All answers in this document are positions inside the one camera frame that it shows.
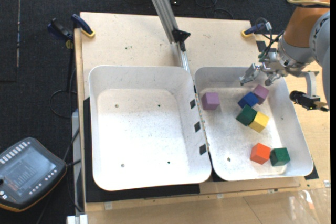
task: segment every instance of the black carpet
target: black carpet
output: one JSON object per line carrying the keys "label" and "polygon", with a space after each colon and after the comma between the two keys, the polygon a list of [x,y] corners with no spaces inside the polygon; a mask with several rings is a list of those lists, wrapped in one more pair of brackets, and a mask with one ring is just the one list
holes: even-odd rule
{"label": "black carpet", "polygon": [[[71,140],[70,120],[54,114],[49,99],[67,85],[70,51],[63,42],[50,36],[48,23],[56,17],[71,29],[73,13],[156,15],[154,6],[150,0],[20,0],[17,68],[18,0],[0,0],[0,5],[3,30],[0,38],[0,151],[33,136],[63,157]],[[174,14],[184,17],[249,20],[252,24],[258,17],[264,17],[272,23],[275,33],[285,29],[294,9],[285,0],[217,0],[215,6],[206,9],[204,0],[180,0],[180,6],[173,6]],[[65,93],[55,96],[52,105],[59,114],[69,114],[69,98]],[[70,199],[70,195],[74,195],[71,176],[70,173],[70,194],[65,178],[52,194],[41,223],[65,223],[67,216],[75,214]],[[22,213],[0,210],[0,223],[36,223],[44,205],[42,201]]]}

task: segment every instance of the display screen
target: display screen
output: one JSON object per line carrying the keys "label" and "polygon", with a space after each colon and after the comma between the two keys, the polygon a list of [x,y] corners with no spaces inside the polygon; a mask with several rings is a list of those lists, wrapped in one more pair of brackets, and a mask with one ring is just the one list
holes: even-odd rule
{"label": "display screen", "polygon": [[8,163],[4,171],[4,181],[21,197],[55,167],[45,156],[29,147]]}

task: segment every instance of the empty white tray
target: empty white tray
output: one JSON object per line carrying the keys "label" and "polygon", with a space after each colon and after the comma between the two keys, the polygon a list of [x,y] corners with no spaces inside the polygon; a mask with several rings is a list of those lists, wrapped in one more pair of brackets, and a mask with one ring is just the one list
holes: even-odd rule
{"label": "empty white tray", "polygon": [[97,66],[89,74],[93,178],[105,190],[206,181],[211,163],[191,75]]}
{"label": "empty white tray", "polygon": [[[260,133],[236,120],[242,108],[238,101],[257,84],[264,86],[267,76],[260,73],[256,80],[243,86],[239,77],[248,67],[203,67],[195,73],[195,85],[201,100],[205,92],[218,92],[220,106],[203,110],[206,137],[213,168],[224,180],[246,180],[288,176],[306,176],[313,169],[313,161],[299,124],[294,104],[283,78],[267,87],[266,101],[254,106],[269,117]],[[271,148],[286,147],[290,162],[273,167],[270,161],[263,165],[251,161],[252,147],[261,143]]]}

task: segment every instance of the cube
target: cube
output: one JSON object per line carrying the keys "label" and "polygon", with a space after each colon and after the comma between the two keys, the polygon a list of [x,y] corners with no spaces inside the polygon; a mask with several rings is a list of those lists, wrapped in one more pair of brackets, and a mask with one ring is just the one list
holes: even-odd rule
{"label": "cube", "polygon": [[248,105],[245,105],[241,112],[236,117],[236,120],[245,126],[248,126],[255,118],[257,111]]}
{"label": "cube", "polygon": [[269,93],[269,90],[266,89],[264,86],[258,84],[252,91],[252,93],[258,98],[258,104],[262,104]]}
{"label": "cube", "polygon": [[250,106],[251,108],[259,102],[258,98],[254,95],[254,93],[249,92],[246,94],[239,102],[239,106],[243,108],[245,105]]}
{"label": "cube", "polygon": [[290,157],[286,147],[273,148],[270,152],[269,159],[272,166],[285,165],[290,161]]}
{"label": "cube", "polygon": [[264,164],[269,160],[270,152],[270,147],[258,143],[252,148],[250,160],[258,164]]}
{"label": "cube", "polygon": [[268,116],[258,111],[253,121],[249,124],[249,127],[260,133],[266,127],[268,120]]}
{"label": "cube", "polygon": [[217,92],[206,92],[201,101],[204,110],[215,110],[219,106],[219,95]]}

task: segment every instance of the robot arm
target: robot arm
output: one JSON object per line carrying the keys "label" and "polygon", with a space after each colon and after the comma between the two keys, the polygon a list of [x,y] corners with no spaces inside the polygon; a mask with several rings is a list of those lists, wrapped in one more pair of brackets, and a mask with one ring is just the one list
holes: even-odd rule
{"label": "robot arm", "polygon": [[[252,64],[240,77],[240,84],[252,81],[260,71],[266,73],[265,85],[291,74],[305,77],[307,93],[294,91],[290,99],[308,110],[327,111],[330,108],[329,64],[330,64],[330,0],[287,0],[297,6],[278,40],[275,52],[269,49],[259,57],[260,66]],[[323,89],[327,100],[320,102],[316,95],[315,76],[318,72],[304,72],[303,69],[316,61],[322,67]]]}

